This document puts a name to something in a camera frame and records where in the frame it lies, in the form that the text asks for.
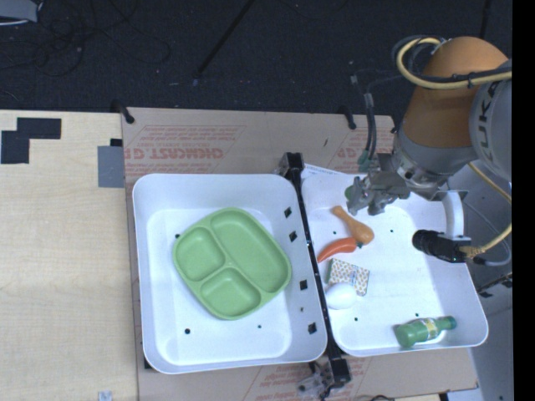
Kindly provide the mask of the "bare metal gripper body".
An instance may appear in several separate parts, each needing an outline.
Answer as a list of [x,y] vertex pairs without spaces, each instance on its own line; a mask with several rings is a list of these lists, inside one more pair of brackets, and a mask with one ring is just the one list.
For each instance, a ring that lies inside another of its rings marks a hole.
[[415,193],[432,200],[447,178],[448,174],[428,170],[403,153],[379,153],[369,167],[367,186],[400,199]]

